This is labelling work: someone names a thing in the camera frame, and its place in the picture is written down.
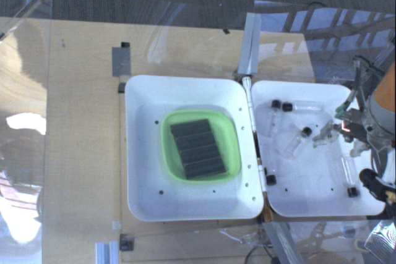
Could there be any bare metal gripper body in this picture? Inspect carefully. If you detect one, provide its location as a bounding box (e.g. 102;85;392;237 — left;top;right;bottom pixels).
341;108;396;153

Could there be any clear bottle with black cap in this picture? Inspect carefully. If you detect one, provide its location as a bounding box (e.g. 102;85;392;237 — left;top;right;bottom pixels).
268;99;282;137
281;100;324;114
283;126;314;160
340;156;360;198
261;142;277;187

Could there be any white plastic tray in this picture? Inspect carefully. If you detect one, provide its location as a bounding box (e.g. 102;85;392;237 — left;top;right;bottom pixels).
124;74;265;223
249;80;388;218

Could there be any thin black and white rod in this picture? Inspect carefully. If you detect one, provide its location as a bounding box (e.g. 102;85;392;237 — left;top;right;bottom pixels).
242;76;269;195

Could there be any green square bowl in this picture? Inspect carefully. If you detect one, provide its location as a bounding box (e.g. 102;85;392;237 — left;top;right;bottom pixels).
160;109;243;185

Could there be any black ribbed rectangular block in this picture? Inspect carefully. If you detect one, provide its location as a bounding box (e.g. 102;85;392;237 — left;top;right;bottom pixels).
170;118;227;181

